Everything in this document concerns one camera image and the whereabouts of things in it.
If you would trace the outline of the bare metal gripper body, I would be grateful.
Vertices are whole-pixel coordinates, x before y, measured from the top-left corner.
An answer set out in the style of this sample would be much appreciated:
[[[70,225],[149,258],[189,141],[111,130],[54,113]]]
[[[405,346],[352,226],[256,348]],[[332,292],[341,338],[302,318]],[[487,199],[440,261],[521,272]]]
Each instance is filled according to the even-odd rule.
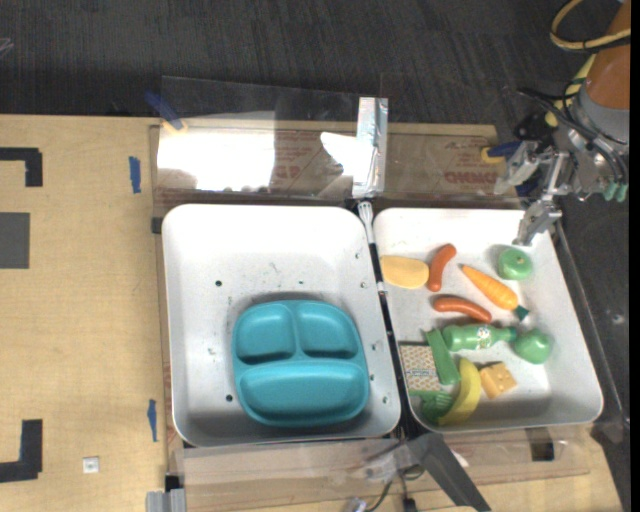
[[[544,199],[574,194],[586,199],[624,199],[628,190],[629,146],[604,133],[584,134],[560,124],[537,141]]]

